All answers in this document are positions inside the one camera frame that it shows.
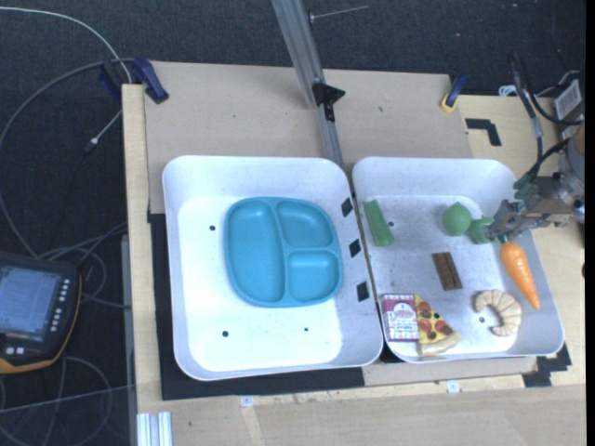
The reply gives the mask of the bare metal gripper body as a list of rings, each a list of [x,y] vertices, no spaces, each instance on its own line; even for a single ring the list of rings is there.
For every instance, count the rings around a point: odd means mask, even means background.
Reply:
[[[538,176],[524,198],[525,212],[546,223],[564,226],[571,219],[585,223],[585,184],[572,173]]]

